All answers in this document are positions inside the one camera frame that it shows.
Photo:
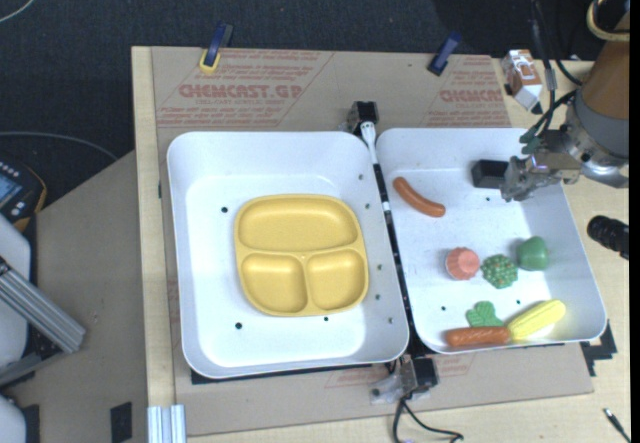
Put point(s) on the thin black and white rod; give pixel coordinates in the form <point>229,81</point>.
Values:
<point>387,211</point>

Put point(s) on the green peas cluster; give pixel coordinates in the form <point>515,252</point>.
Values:
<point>499,271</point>

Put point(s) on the brown cardboard board red print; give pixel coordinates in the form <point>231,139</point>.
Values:
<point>280,86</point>

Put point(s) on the yellow corn cob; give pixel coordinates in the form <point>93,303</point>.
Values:
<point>537,318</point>

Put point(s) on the white and brown carton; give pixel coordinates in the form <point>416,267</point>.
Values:
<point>522,76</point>

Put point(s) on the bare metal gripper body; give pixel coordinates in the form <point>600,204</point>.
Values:
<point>565,162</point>

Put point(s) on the orange carrot with green top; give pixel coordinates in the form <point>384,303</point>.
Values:
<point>475,335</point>

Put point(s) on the orange sausage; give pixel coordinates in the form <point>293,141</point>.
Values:
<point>417,198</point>

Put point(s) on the black rectangular block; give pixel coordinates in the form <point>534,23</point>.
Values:
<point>487,173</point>

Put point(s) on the white plastic tray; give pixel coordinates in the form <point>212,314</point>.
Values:
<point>480,226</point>
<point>210,251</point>

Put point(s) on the yellow divided plate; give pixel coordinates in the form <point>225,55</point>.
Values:
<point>300,253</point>

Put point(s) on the black cylinder on white bracket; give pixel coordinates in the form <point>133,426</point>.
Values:
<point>609,232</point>

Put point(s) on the green bell pepper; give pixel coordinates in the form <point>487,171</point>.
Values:
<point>533,254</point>

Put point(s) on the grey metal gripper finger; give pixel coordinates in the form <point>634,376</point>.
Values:
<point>511,178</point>
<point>536,181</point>

